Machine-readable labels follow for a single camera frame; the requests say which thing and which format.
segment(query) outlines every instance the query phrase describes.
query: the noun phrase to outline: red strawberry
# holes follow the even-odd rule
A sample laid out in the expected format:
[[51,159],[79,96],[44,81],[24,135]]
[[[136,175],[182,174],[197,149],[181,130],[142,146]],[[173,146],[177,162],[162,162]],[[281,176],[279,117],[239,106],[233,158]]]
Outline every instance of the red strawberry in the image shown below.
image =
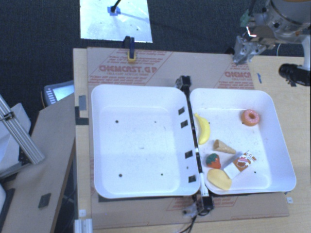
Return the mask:
[[205,161],[206,165],[211,168],[221,168],[219,155],[213,153],[210,154]]

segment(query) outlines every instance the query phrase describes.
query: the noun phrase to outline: white tray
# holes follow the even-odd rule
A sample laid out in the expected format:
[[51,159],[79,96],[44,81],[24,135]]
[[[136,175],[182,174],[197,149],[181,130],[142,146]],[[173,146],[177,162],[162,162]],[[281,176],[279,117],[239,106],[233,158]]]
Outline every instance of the white tray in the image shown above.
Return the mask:
[[[180,90],[103,84],[93,89],[91,104],[94,183],[101,196],[188,196],[198,191],[187,100]],[[192,156],[186,158],[189,151]]]
[[[296,177],[288,155],[281,127],[271,97],[257,90],[195,89],[190,95],[193,113],[210,122],[210,138],[199,145],[205,183],[216,194],[243,194],[286,192],[294,189]],[[241,122],[245,109],[254,109],[260,122],[253,127]],[[198,122],[195,120],[199,134]],[[213,150],[216,139],[222,140],[237,151],[236,155]],[[223,191],[207,180],[210,169],[206,157],[216,153],[223,169],[226,165],[250,150],[257,161],[232,180],[228,191]]]

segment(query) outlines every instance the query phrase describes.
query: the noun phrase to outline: banana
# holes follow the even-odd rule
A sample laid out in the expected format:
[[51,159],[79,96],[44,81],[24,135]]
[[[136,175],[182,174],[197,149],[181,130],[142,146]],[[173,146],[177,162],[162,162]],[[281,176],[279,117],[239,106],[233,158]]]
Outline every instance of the banana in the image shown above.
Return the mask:
[[208,141],[210,136],[209,123],[205,118],[199,116],[197,113],[195,113],[194,116],[198,119],[200,124],[201,132],[199,136],[199,145],[202,145]]

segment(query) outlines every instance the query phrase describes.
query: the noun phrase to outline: donut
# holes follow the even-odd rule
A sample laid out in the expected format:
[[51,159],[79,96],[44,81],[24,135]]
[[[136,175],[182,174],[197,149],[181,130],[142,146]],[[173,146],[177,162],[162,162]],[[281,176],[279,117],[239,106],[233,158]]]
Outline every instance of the donut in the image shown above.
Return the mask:
[[254,126],[259,123],[259,115],[254,110],[245,110],[242,114],[242,123],[247,126]]

